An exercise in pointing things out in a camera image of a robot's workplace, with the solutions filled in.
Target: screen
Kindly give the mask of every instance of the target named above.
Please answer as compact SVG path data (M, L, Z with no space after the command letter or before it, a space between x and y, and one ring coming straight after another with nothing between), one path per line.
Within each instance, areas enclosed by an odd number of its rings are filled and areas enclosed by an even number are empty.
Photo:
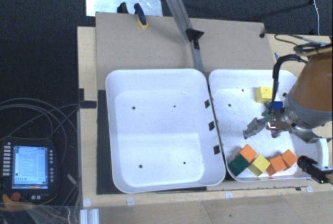
M47 189L47 147L13 147L13 189Z

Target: emergency stop button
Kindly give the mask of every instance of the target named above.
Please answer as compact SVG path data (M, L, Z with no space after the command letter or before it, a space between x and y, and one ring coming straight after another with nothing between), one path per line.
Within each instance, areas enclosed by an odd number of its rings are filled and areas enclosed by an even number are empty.
M21 194L19 192L12 193L10 199L14 202L18 202L21 199Z

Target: cube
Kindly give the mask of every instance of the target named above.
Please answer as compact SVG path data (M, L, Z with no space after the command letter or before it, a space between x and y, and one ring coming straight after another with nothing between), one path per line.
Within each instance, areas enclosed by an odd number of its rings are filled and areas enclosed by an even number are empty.
M283 161L286 163L287 168L290 168L293 166L293 164L297 161L297 156L294 155L289 149L282 155Z
M272 89L270 87L260 86L255 91L255 101L257 103L268 103L272 99Z
M235 155L235 157L238 157L239 155L242 155L247 160L247 162L251 163L256 157L257 153L247 144Z
M273 175L274 173L277 173L277 172L281 171L281 170L286 170L287 169L287 165L283 161L283 159L280 155L270 159L269 161L270 161L271 164L267 168L267 173L270 176Z
M270 162L262 155L258 155L248 167L256 176L261 175L270 165Z
M238 176L238 174L240 174L249 165L250 163L242 155L238 155L228 164L228 168L234 174L234 176Z

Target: plastic tray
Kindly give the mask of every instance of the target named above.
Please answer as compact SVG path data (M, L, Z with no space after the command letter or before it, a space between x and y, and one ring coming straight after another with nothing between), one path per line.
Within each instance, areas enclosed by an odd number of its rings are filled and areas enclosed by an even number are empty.
M282 94L289 93L295 81L293 74L280 71L276 101L284 100ZM288 132L272 138L271 132L264 129L244 139L242 131L253 118L262 118L265 106L256 103L254 92L259 86L273 86L271 70L215 70L209 75L209 85L227 164L246 144L267 159L283 154L288 149L296 156L306 155L315 160L318 158L316 144L307 144ZM245 169L237 177L232 173L231 176L238 181L309 178L297 164L271 177L267 172L257 177L249 169Z
M194 69L106 78L114 184L125 193L216 185L225 165L207 80Z

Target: black clamp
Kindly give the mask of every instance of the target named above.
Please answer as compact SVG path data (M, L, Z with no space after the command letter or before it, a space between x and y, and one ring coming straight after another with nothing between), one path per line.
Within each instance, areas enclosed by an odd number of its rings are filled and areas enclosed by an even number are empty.
M204 32L197 31L191 28L186 29L186 35L188 40L191 42L193 41L194 43L194 48L195 49L200 49L199 47L199 39L203 36Z

